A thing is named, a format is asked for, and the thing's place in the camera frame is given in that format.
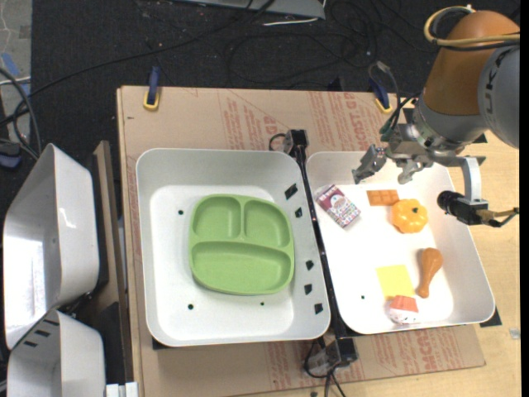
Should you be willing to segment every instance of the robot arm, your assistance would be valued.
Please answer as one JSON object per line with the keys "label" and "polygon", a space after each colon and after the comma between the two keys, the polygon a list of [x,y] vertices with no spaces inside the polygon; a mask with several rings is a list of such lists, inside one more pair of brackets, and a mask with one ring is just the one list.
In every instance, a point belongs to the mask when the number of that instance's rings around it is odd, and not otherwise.
{"label": "robot arm", "polygon": [[[448,13],[463,12],[446,39],[432,33]],[[465,177],[465,195],[446,191],[439,206],[468,225],[501,227],[519,213],[495,213],[481,199],[479,165],[484,157],[460,153],[492,131],[506,144],[519,148],[520,34],[509,18],[470,7],[448,7],[434,13],[424,28],[425,37],[441,47],[424,89],[406,122],[398,123],[401,107],[381,130],[385,148],[371,146],[362,164],[353,170],[355,182],[374,175],[393,160],[403,172],[400,184],[434,163],[459,166]],[[497,217],[506,217],[502,222]]]}

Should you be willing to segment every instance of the green divided plate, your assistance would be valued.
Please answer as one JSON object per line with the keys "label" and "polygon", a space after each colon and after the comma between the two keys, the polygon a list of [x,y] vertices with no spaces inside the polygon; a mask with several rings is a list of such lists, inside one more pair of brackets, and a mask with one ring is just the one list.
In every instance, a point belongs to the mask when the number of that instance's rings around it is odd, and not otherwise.
{"label": "green divided plate", "polygon": [[273,294],[294,272],[290,221],[261,198],[214,194],[194,207],[189,264],[204,287],[228,294]]}

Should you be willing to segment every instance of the white container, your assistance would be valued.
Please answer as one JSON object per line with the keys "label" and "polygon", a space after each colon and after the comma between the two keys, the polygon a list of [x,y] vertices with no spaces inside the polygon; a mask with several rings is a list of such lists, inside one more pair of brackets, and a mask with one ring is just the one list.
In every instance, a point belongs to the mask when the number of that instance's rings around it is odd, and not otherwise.
{"label": "white container", "polygon": [[[315,193],[335,184],[361,211],[346,229],[322,208],[317,218],[329,262],[340,315],[349,328],[362,334],[481,323],[495,310],[469,227],[446,215],[437,196],[454,190],[447,168],[434,165],[400,185],[402,172],[391,160],[376,175],[356,185],[351,173],[363,152],[322,152],[307,161],[307,176]],[[428,223],[419,233],[403,234],[391,223],[390,207],[369,205],[366,191],[396,189],[400,199],[417,199],[428,211]],[[419,323],[397,325],[387,314],[384,293],[376,274],[380,267],[404,265],[414,289],[420,283],[419,255],[435,247],[444,257],[427,299],[415,295]]]}
{"label": "white container", "polygon": [[50,309],[92,291],[99,274],[92,177],[49,144],[3,228],[5,333],[12,349]]}
{"label": "white container", "polygon": [[[136,165],[146,320],[169,347],[320,337],[331,315],[301,171],[272,151],[152,149]],[[290,198],[285,191],[296,185]],[[295,268],[276,294],[223,294],[198,285],[188,263],[195,203],[239,194],[278,204],[293,229]],[[296,212],[301,209],[301,217]]]}
{"label": "white container", "polygon": [[15,346],[7,364],[7,397],[103,396],[105,383],[99,333],[53,309]]}

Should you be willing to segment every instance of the cardboard sheet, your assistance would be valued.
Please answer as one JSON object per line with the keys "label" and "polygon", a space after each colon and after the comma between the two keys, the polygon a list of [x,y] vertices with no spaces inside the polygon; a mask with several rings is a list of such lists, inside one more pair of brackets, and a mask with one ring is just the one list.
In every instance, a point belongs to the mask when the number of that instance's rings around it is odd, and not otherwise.
{"label": "cardboard sheet", "polygon": [[[224,397],[320,385],[305,374],[310,342],[154,349],[145,296],[136,160],[156,147],[266,150],[288,129],[307,130],[309,151],[363,151],[380,144],[370,93],[164,88],[157,112],[142,107],[146,87],[117,92],[126,204],[127,269],[135,379],[141,395]],[[355,338],[360,359],[337,372],[341,383],[483,366],[474,326]]]}

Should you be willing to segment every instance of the orange toy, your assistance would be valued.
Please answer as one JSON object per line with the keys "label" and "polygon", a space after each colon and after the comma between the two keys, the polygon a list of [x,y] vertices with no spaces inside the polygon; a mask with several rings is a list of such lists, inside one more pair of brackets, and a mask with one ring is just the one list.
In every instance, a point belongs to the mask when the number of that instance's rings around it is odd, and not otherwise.
{"label": "orange toy", "polygon": [[433,276],[443,265],[443,255],[436,248],[428,247],[421,254],[422,281],[417,289],[424,299],[430,295],[430,283]]}

